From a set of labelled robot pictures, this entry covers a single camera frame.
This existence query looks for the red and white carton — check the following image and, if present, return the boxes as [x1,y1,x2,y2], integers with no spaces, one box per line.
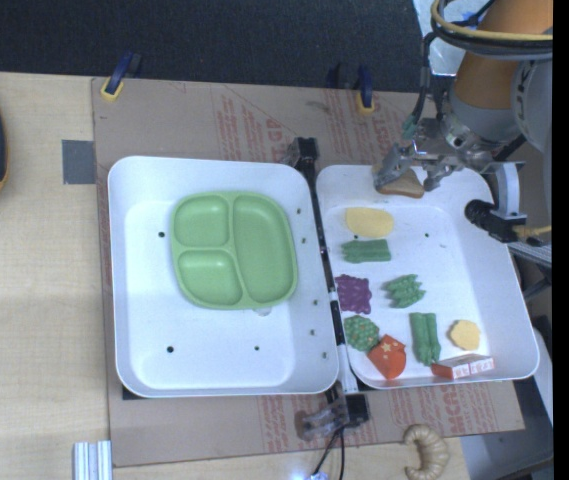
[430,353,496,381]

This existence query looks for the brown bread slice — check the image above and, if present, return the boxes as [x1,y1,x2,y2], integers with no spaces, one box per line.
[376,167,426,200]

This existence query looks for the brown cardboard board red print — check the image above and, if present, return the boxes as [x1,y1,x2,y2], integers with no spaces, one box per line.
[90,76,527,469]

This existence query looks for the white plastic tray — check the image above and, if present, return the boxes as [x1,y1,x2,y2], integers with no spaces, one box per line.
[107,155,341,400]
[314,163,541,391]

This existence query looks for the green asparagus bundle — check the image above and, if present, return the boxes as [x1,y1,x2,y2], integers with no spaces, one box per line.
[340,238,393,265]
[408,311,442,367]

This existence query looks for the large yellow potato chip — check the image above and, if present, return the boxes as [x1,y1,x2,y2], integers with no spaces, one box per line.
[344,206,396,240]

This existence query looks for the green pea pods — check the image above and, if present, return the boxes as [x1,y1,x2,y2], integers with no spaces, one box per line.
[382,273,427,310]

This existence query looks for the beige croissant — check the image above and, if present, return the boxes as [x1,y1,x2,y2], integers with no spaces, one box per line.
[402,423,451,480]

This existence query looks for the thin black and white rod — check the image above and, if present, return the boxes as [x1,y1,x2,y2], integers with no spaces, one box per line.
[306,165,358,395]

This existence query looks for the green broccoli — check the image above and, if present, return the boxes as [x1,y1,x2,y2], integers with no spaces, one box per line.
[342,314,382,354]

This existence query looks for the black block with thin wires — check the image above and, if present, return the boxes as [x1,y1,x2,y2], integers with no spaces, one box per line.
[282,136,322,170]
[295,391,370,442]

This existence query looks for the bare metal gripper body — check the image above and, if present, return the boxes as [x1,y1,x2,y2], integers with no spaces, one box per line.
[410,117,496,170]

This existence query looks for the purple grapes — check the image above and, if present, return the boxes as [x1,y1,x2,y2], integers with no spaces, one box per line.
[334,273,373,316]

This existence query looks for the black cylinder on white bracket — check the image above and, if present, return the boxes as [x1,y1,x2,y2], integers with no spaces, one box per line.
[464,160,528,244]

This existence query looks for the green divided plate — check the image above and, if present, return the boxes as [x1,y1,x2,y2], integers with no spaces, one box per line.
[169,190,299,312]

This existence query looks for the small yellow potato chip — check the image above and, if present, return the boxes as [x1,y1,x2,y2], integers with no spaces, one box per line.
[446,318,482,352]

